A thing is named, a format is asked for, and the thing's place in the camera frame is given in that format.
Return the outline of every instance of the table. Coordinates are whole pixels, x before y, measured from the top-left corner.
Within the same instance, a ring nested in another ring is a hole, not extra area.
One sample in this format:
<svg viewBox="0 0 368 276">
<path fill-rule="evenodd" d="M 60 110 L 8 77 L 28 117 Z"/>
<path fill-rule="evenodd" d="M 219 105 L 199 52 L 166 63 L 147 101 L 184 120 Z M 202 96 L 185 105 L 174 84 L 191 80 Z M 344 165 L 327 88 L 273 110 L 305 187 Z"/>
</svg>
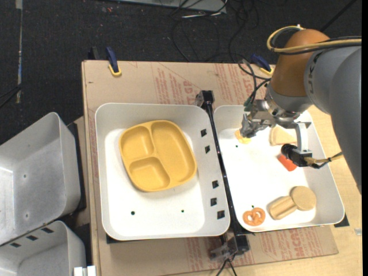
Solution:
<svg viewBox="0 0 368 276">
<path fill-rule="evenodd" d="M 241 105 L 252 92 L 251 78 L 241 72 L 236 64 L 169 62 L 118 62 L 118 64 L 122 70 L 122 75 L 118 78 L 110 73 L 108 62 L 105 60 L 86 60 L 81 66 L 91 248 L 93 264 L 97 267 L 98 275 L 114 276 L 116 273 L 216 275 L 218 265 L 206 266 L 198 261 L 190 263 L 192 259 L 188 258 L 182 260 L 182 257 L 188 255 L 185 249 L 203 248 L 202 239 L 143 240 L 112 244 L 106 242 L 106 234 L 101 224 L 94 113 L 100 105 L 107 102 L 193 104 L 200 90 L 212 90 L 217 106 Z M 257 98 L 263 96 L 264 90 L 261 90 Z M 330 117 L 314 106 L 309 112 L 313 117 L 325 155 L 332 156 L 339 152 Z M 362 196 L 344 159 L 330 163 L 330 168 L 344 203 L 349 225 L 314 227 L 325 228 L 317 229 L 316 232 L 323 230 L 325 237 L 332 236 L 326 239 L 325 245 L 321 245 L 322 249 L 329 250 L 326 253 L 321 251 L 320 255 L 327 255 L 287 261 L 268 259 L 263 261 L 264 264 L 258 264 L 256 261 L 244 262 L 235 268 L 238 275 L 362 275 Z M 223 275 L 232 275 L 232 271 L 227 270 L 223 271 Z"/>
</svg>

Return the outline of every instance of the black floor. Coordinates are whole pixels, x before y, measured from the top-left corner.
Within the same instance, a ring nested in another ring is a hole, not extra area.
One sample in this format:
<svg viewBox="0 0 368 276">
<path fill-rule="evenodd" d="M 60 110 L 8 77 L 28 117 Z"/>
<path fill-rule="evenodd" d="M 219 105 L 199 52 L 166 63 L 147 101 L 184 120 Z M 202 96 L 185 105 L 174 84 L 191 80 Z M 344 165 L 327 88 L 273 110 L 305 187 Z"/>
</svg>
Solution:
<svg viewBox="0 0 368 276">
<path fill-rule="evenodd" d="M 266 40 L 281 27 L 362 34 L 362 0 L 229 0 L 226 9 L 182 19 L 198 11 L 101 0 L 23 0 L 20 10 L 0 0 L 0 95 L 17 86 L 22 25 L 20 103 L 0 98 L 0 144 L 49 112 L 66 124 L 82 116 L 81 62 L 92 46 L 103 58 L 113 47 L 118 60 L 231 63 L 255 53 L 275 63 Z"/>
</svg>

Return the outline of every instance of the yellow divided tray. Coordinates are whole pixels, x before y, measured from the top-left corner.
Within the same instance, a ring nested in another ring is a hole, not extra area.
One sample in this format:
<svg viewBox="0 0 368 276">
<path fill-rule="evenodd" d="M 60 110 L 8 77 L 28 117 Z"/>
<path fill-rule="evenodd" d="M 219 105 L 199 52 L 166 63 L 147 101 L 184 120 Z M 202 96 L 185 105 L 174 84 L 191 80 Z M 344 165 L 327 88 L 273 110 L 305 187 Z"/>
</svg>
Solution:
<svg viewBox="0 0 368 276">
<path fill-rule="evenodd" d="M 142 191 L 179 186 L 197 172 L 187 138 L 171 121 L 150 121 L 130 127 L 121 134 L 119 149 L 132 183 Z"/>
</svg>

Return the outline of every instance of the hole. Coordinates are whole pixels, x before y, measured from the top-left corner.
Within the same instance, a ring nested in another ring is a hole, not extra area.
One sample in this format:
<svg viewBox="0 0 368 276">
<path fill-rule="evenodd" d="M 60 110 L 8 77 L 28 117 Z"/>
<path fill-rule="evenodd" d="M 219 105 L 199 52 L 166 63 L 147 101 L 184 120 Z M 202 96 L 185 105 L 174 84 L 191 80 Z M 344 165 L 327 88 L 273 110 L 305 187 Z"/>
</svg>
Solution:
<svg viewBox="0 0 368 276">
<path fill-rule="evenodd" d="M 13 247 L 19 247 L 19 246 L 21 246 L 19 243 L 15 243 L 15 242 L 10 243 L 9 245 L 11 245 Z"/>
<path fill-rule="evenodd" d="M 217 205 L 217 198 L 211 198 L 211 206 Z"/>
<path fill-rule="evenodd" d="M 225 217 L 225 211 L 224 210 L 219 210 L 217 212 L 217 219 L 222 219 L 223 217 Z"/>
<path fill-rule="evenodd" d="M 217 180 L 212 181 L 212 188 L 216 188 L 219 186 L 219 182 Z"/>
<path fill-rule="evenodd" d="M 51 229 L 49 229 L 49 228 L 47 228 L 47 227 L 42 228 L 41 230 L 42 230 L 43 232 L 46 232 L 46 233 L 53 233 L 53 230 L 51 230 Z"/>
<path fill-rule="evenodd" d="M 35 240 L 37 240 L 37 239 L 38 239 L 38 237 L 35 237 L 35 236 L 33 236 L 33 235 L 29 235 L 29 236 L 27 236 L 27 238 L 28 238 L 29 240 L 31 240 L 31 241 L 35 241 Z"/>
</svg>

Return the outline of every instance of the pretzel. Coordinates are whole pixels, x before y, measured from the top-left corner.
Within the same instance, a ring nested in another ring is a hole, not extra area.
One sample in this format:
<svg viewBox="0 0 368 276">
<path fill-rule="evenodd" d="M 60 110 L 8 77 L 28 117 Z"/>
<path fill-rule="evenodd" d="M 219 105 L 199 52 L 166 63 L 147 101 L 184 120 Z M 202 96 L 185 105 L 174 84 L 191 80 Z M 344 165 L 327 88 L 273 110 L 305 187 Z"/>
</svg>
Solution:
<svg viewBox="0 0 368 276">
<path fill-rule="evenodd" d="M 244 222 L 250 226 L 261 225 L 265 217 L 266 213 L 261 208 L 253 208 L 253 210 L 248 210 L 243 214 Z"/>
</svg>

